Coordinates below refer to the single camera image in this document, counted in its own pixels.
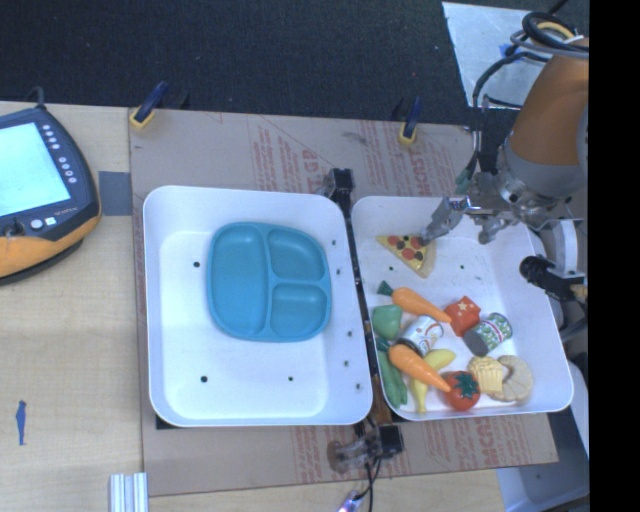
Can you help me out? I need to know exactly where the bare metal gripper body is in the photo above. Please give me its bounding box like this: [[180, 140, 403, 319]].
[[466, 171, 567, 230]]

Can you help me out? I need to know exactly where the white plastic tray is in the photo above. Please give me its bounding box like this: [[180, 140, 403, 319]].
[[350, 195, 575, 423], [142, 185, 375, 428]]

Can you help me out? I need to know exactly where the yellow pizza slice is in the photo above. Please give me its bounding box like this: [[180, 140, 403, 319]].
[[375, 233, 438, 280]]

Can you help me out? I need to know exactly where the orange carrot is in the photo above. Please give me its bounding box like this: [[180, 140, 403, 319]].
[[387, 343, 453, 394], [376, 280, 453, 324]]

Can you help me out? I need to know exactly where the red carton with star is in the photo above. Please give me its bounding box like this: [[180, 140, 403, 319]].
[[443, 295, 483, 338]]

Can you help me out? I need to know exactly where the thin black rod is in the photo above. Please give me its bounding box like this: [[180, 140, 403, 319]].
[[339, 192, 387, 427]]

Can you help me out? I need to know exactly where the green labelled can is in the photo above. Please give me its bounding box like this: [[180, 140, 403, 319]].
[[462, 312, 514, 358]]

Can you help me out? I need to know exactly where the white labelled can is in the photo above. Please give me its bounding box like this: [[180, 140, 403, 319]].
[[397, 314, 445, 358]]

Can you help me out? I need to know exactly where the green pepper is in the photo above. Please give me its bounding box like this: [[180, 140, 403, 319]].
[[371, 304, 405, 341]]

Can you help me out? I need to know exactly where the yellow banana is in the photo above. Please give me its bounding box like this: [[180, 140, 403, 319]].
[[409, 348, 458, 415]]

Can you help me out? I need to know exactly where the beige croissant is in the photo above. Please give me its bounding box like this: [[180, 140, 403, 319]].
[[487, 354, 535, 404]]

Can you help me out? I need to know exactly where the red tomato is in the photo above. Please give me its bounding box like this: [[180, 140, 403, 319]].
[[441, 370, 482, 413]]

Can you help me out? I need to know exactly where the green pea pod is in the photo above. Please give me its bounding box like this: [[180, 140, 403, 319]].
[[375, 335, 410, 409]]

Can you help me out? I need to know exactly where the blue divided plate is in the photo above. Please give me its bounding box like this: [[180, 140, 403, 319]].
[[205, 221, 333, 344]]

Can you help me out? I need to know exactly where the brown cardboard board red print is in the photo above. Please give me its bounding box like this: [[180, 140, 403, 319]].
[[128, 107, 560, 498]]

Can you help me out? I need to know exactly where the black cylinder on white bracket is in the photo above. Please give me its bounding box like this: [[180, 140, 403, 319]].
[[518, 217, 589, 304]]

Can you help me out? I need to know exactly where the black block with wires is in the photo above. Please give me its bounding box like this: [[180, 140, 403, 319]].
[[376, 424, 405, 459], [327, 167, 357, 202]]

